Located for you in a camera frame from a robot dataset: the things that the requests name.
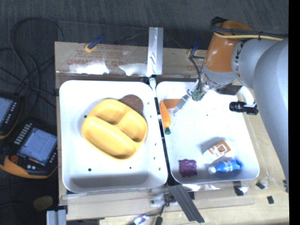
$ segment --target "yellow divided bowl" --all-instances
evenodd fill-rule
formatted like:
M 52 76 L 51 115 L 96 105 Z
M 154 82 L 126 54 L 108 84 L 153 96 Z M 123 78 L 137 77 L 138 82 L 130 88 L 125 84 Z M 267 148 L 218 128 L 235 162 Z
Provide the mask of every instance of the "yellow divided bowl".
M 148 132 L 146 120 L 138 112 L 115 99 L 99 102 L 82 124 L 86 141 L 116 159 L 133 156 Z

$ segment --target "brown round object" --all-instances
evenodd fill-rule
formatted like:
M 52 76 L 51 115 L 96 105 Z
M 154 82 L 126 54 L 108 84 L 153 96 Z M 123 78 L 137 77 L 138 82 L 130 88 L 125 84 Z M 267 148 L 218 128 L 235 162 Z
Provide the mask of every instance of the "brown round object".
M 120 102 L 126 104 L 128 107 L 131 107 L 138 113 L 143 112 L 143 101 L 136 95 L 126 95 L 123 98 L 121 98 Z

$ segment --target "multimeter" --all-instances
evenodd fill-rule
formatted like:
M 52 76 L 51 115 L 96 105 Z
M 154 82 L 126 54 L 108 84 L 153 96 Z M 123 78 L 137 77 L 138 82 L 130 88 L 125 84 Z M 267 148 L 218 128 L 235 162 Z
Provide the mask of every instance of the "multimeter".
M 9 136 L 0 168 L 24 178 L 44 179 L 57 168 L 56 130 L 29 119 Z
M 15 127 L 21 114 L 19 96 L 0 93 L 0 139 L 5 138 Z

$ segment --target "orange carrot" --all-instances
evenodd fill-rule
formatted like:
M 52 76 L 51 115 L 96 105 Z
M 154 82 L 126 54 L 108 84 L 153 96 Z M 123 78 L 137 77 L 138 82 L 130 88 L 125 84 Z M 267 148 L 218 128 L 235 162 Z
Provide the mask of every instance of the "orange carrot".
M 169 127 L 171 126 L 172 121 L 171 121 L 169 111 L 166 108 L 165 103 L 163 101 L 160 101 L 159 106 L 160 106 L 161 118 L 163 120 L 163 126 L 165 128 L 165 133 L 166 134 L 171 133 Z

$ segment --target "device screen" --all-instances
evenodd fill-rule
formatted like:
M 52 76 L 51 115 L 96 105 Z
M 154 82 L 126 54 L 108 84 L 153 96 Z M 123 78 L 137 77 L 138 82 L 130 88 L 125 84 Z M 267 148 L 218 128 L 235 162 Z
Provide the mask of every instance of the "device screen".
M 56 144 L 57 136 L 34 127 L 17 155 L 32 158 L 45 166 Z
M 0 97 L 0 127 L 2 126 L 5 118 L 7 117 L 8 111 L 12 104 L 13 100 Z

